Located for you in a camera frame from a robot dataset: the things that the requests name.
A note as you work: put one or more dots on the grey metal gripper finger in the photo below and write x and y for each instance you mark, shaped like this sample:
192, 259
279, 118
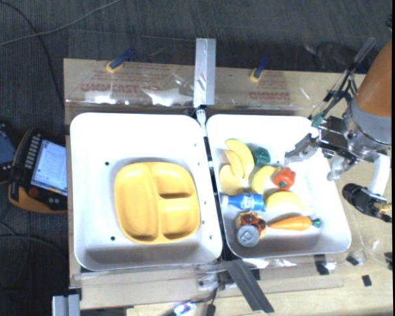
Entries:
301, 150
337, 168

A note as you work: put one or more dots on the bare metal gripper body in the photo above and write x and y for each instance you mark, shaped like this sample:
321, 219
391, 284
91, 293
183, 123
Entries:
337, 133

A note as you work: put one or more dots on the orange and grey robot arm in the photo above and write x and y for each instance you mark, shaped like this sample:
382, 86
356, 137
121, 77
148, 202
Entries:
375, 91

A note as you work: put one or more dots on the orange bell pepper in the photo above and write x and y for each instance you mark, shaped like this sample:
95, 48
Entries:
284, 177

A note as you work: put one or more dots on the green broccoli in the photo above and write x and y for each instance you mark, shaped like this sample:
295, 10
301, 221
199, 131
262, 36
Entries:
261, 156

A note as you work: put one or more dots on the white plastic tray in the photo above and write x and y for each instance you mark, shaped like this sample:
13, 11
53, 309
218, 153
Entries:
95, 209
326, 216

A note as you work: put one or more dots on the orange carrot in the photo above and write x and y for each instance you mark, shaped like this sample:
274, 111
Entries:
289, 223

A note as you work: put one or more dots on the blue bottle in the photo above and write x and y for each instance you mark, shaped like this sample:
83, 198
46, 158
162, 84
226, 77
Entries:
247, 201

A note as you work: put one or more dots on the pizza slice with toppings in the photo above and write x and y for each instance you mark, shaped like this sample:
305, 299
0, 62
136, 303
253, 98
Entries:
250, 218

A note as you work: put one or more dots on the thin black and white rod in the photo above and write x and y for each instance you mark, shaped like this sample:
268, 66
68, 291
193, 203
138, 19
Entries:
206, 147

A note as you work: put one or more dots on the grey can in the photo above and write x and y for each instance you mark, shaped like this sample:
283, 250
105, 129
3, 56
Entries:
247, 236

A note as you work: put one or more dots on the brown cardboard board red print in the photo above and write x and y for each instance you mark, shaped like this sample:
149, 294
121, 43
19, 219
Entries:
365, 295

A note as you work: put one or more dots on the yellow divided plate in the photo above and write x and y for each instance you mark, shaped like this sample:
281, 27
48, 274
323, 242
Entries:
135, 202

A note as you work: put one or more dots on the black cylinder on white bracket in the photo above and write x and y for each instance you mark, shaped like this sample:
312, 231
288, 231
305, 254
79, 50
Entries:
360, 197

